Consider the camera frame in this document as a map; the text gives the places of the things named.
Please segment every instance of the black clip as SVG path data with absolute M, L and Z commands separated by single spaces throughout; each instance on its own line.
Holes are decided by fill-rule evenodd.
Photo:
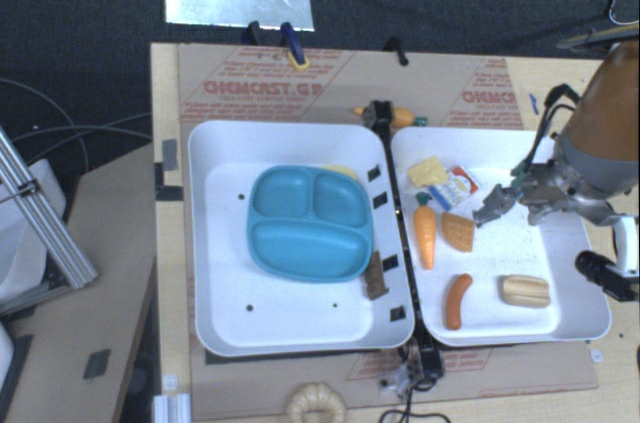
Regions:
M 400 65 L 403 67 L 409 65 L 409 59 L 407 58 L 402 46 L 402 41 L 399 37 L 396 37 L 395 35 L 389 37 L 389 40 L 387 41 L 387 44 L 384 45 L 384 48 L 382 48 L 382 51 L 395 51 L 398 54 L 398 62 L 400 62 Z
M 246 46 L 259 46 L 262 43 L 260 38 L 260 23 L 252 21 L 249 26 L 242 31 L 242 44 Z

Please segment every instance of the aluminum frame rail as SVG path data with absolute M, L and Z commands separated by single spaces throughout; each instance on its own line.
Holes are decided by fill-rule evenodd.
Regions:
M 47 247 L 48 253 L 69 287 L 79 289 L 95 279 L 98 275 L 96 269 L 69 234 L 66 225 L 54 211 L 40 189 L 38 180 L 33 178 L 2 126 L 0 126 L 0 182 L 5 185 L 10 199 L 15 200 L 31 227 Z M 52 295 L 39 291 L 41 295 L 30 297 L 31 302 L 37 303 Z

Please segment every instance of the blue divided plate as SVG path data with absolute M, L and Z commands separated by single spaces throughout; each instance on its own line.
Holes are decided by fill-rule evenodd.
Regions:
M 373 248 L 367 193 L 330 170 L 272 167 L 253 186 L 247 238 L 254 261 L 273 274 L 351 280 L 367 268 Z

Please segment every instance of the black wire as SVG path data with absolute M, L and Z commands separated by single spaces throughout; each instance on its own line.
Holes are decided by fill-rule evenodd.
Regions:
M 402 362 L 405 362 L 409 359 L 409 354 L 403 346 L 398 347 L 397 351 L 398 351 L 398 355 L 400 356 L 400 359 L 402 359 Z
M 407 403 L 405 405 L 404 410 L 389 409 L 387 411 L 384 411 L 380 415 L 380 419 L 378 420 L 378 423 L 384 423 L 384 420 L 387 418 L 387 416 L 391 416 L 392 414 L 398 414 L 402 416 L 397 421 L 397 423 L 409 423 L 409 418 L 417 418 L 417 419 L 441 418 L 446 423 L 451 423 L 451 420 L 447 416 L 439 412 L 430 412 L 425 414 L 411 412 L 411 403 L 412 403 L 412 397 L 413 397 L 412 395 L 413 395 L 413 389 L 409 390 L 409 394 L 407 395 Z
M 0 83 L 3 83 L 5 85 L 10 85 L 12 87 L 17 87 L 18 89 L 22 89 L 24 91 L 30 92 L 31 94 L 34 94 L 35 96 L 38 96 L 40 99 L 46 101 L 47 103 L 49 103 L 49 105 L 51 105 L 58 112 L 60 112 L 60 114 L 62 114 L 62 116 L 71 126 L 76 125 L 73 119 L 69 117 L 69 114 L 67 114 L 67 112 L 65 112 L 65 110 L 60 105 L 58 105 L 53 99 L 51 99 L 49 96 L 47 96 L 43 92 L 40 92 L 39 90 L 34 89 L 33 87 L 29 87 L 24 83 L 16 82 L 15 80 L 9 80 L 8 78 L 4 78 L 4 77 L 0 77 Z M 88 171 L 89 170 L 89 153 L 87 152 L 87 146 L 84 143 L 84 140 L 82 139 L 80 140 L 80 147 L 82 148 L 82 154 L 84 156 L 85 169 Z
M 45 128 L 44 130 L 36 130 L 30 133 L 25 133 L 24 135 L 20 135 L 14 139 L 11 139 L 13 143 L 20 142 L 22 140 L 30 139 L 32 137 L 37 137 L 38 135 L 43 135 L 46 133 L 54 133 L 59 131 L 79 131 L 79 130 L 90 130 L 92 132 L 95 131 L 105 131 L 109 133 L 121 133 L 123 135 L 131 135 L 133 137 L 139 137 L 145 140 L 152 140 L 151 135 L 147 135 L 146 133 L 139 133 L 137 131 L 124 130 L 122 128 L 114 128 L 113 126 L 99 126 L 99 125 L 89 125 L 89 124 L 80 124 L 75 126 L 57 126 L 55 128 Z
M 553 107 L 546 107 L 544 113 L 542 114 L 542 118 L 540 119 L 540 125 L 538 126 L 538 131 L 536 132 L 536 137 L 533 141 L 533 146 L 529 151 L 529 154 L 525 158 L 525 172 L 529 170 L 531 164 L 533 163 L 533 158 L 536 155 L 536 151 L 538 150 L 538 146 L 542 141 L 542 138 L 547 134 L 549 127 L 551 126 L 551 121 L 553 121 L 553 117 L 556 115 L 556 112 L 560 109 L 565 109 L 573 112 L 575 107 L 571 105 L 566 105 L 565 103 L 558 103 Z
M 151 113 L 147 112 L 147 113 L 144 113 L 144 114 L 133 115 L 131 117 L 125 117 L 124 119 L 118 119 L 117 121 L 112 121 L 110 123 L 106 123 L 103 126 L 116 126 L 118 124 L 124 124 L 124 123 L 128 123 L 128 122 L 131 122 L 131 121 L 136 121 L 138 119 L 144 119 L 144 118 L 150 117 L 150 116 L 151 116 Z M 28 164 L 32 164 L 33 162 L 38 161 L 40 158 L 42 158 L 45 155 L 51 153 L 52 151 L 55 151 L 56 149 L 61 148 L 62 146 L 68 144 L 69 142 L 73 142 L 74 140 L 80 140 L 85 135 L 89 135 L 89 134 L 94 133 L 94 132 L 95 132 L 95 130 L 87 130 L 87 131 L 83 131 L 81 133 L 77 133 L 76 135 L 73 135 L 71 137 L 67 137 L 66 139 L 61 140 L 60 142 L 57 142 L 53 146 L 49 147 L 48 149 L 45 149 L 44 151 L 38 153 L 36 156 L 31 158 L 27 163 Z
M 436 385 L 436 383 L 433 381 L 430 384 L 426 384 L 426 385 L 422 385 L 423 382 L 427 382 L 427 381 L 422 380 L 418 382 L 415 386 L 413 386 L 413 390 L 418 391 L 418 393 L 426 393 L 427 391 L 431 391 L 431 389 L 433 389 L 433 386 Z
M 558 105 L 556 105 L 555 107 L 553 107 L 553 109 L 551 110 L 551 112 L 549 113 L 549 118 L 547 119 L 547 121 L 549 123 L 551 123 L 551 121 L 553 120 L 553 116 L 556 114 L 556 112 L 558 110 L 560 110 L 561 108 L 564 108 L 565 110 L 569 110 L 570 112 L 573 112 L 575 110 L 575 107 L 572 107 L 571 105 L 566 105 L 564 103 L 560 103 Z

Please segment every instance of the toy food package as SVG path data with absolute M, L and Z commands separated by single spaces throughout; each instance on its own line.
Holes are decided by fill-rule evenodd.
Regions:
M 469 198 L 479 188 L 478 183 L 460 166 L 451 169 L 448 175 L 449 179 L 444 183 L 429 187 L 431 195 L 446 211 Z

